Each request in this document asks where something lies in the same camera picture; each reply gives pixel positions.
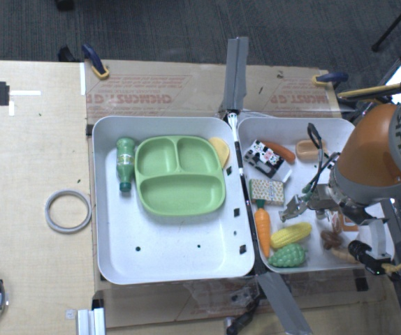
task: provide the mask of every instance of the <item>toy carrot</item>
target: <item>toy carrot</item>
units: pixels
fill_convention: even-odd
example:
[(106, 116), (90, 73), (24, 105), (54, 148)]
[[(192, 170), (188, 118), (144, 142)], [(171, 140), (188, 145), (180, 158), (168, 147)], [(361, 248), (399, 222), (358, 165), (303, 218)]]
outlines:
[(271, 148), (274, 153), (280, 155), (284, 160), (286, 160), (289, 164), (293, 164), (296, 160), (296, 155), (286, 147), (283, 147), (280, 144), (274, 142), (264, 142), (261, 141), (266, 147)]
[(256, 233), (258, 235), (259, 246), (266, 258), (270, 254), (270, 216), (264, 209), (264, 200), (257, 200), (258, 209), (254, 214)]

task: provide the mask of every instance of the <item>white tray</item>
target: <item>white tray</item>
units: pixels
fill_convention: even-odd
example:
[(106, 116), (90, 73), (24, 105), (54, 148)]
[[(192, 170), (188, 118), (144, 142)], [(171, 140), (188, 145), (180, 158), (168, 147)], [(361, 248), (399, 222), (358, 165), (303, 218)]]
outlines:
[[(131, 137), (138, 145), (163, 135), (226, 141), (231, 151), (224, 168), (226, 199), (218, 210), (188, 217), (155, 216), (141, 205), (134, 182), (130, 195), (120, 193), (117, 139)], [(224, 121), (212, 117), (105, 117), (95, 124), (92, 137), (98, 263), (108, 281), (129, 285), (234, 278), (250, 272), (254, 249), (249, 219), (233, 135)]]
[[(349, 135), (354, 129), (354, 125), (344, 119), (336, 118), (274, 118), (274, 117), (247, 117), (242, 119), (238, 125), (238, 135), (240, 138), (241, 149), (244, 151), (250, 147), (255, 139), (260, 141), (266, 140), (276, 142), (283, 145), (295, 153), (296, 143), (300, 140), (308, 140), (307, 134), (308, 123), (313, 123), (319, 132), (322, 140), (327, 143), (327, 148), (330, 153), (334, 151), (342, 151), (346, 144)], [(298, 222), (309, 222), (312, 225), (311, 235), (299, 242), (306, 252), (306, 262), (300, 267), (295, 268), (278, 268), (268, 264), (267, 259), (262, 252), (261, 258), (266, 266), (278, 273), (298, 273), (304, 271), (322, 271), (327, 269), (344, 269), (359, 267), (339, 258), (336, 258), (329, 250), (323, 248), (323, 242), (320, 238), (320, 232), (323, 229), (332, 230), (330, 221), (325, 218), (317, 219), (315, 211), (307, 209), (298, 217), (291, 218), (286, 222), (282, 222), (279, 217), (279, 211), (285, 210), (286, 204), (295, 195), (301, 195), (301, 190), (316, 174), (318, 162), (303, 162), (296, 159), (292, 167), (292, 173), (288, 181), (284, 184), (284, 206), (265, 206), (269, 212), (272, 233), (276, 230), (284, 228)], [(249, 187), (250, 179), (267, 179), (263, 173), (254, 169), (252, 166), (244, 162), (244, 172)], [(329, 170), (326, 169), (321, 174), (319, 182), (327, 184), (329, 179)], [(374, 217), (383, 218), (384, 213), (380, 204), (373, 205), (367, 208), (367, 212)], [(393, 240), (387, 224), (384, 225), (386, 231), (386, 250), (390, 255), (394, 255)], [(354, 239), (359, 239), (365, 243), (371, 244), (370, 231), (368, 226), (359, 226), (358, 232), (343, 232), (343, 246), (347, 246)]]

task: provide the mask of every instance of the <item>bottle cap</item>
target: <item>bottle cap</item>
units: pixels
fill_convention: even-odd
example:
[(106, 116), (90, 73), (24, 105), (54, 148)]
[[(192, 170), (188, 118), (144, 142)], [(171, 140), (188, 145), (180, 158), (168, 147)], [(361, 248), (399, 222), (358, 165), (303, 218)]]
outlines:
[(130, 182), (120, 182), (119, 189), (123, 193), (128, 193), (131, 190), (131, 183)]
[(136, 143), (129, 137), (121, 137), (117, 140), (117, 148), (135, 147)]

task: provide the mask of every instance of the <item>brown toy food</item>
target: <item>brown toy food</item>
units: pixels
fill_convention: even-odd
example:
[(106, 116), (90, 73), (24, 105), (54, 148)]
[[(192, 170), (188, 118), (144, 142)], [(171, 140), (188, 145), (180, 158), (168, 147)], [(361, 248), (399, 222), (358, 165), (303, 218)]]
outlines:
[(323, 247), (325, 249), (337, 248), (342, 244), (342, 238), (332, 231), (323, 230), (320, 232), (320, 237), (323, 240)]

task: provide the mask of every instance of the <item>wooden table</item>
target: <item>wooden table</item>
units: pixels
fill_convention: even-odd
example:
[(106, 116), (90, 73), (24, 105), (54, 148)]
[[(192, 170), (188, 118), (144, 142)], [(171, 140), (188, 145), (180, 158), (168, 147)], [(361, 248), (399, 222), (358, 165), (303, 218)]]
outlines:
[[(75, 311), (90, 309), (94, 295), (92, 228), (55, 232), (45, 221), (44, 206), (64, 188), (90, 194), (80, 64), (0, 61), (0, 81), (11, 91), (40, 92), (11, 96), (14, 113), (0, 106), (0, 278), (9, 299), (0, 315), (0, 334), (75, 334)], [(53, 204), (52, 215), (58, 223), (75, 225), (84, 218), (85, 207), (64, 197)], [(314, 333), (401, 334), (393, 286), (387, 278), (376, 282), (382, 296), (372, 303), (314, 308), (311, 298), (304, 314)], [(219, 335), (224, 334), (224, 320), (107, 333)], [(241, 334), (283, 333), (277, 316), (266, 313), (257, 315)]]

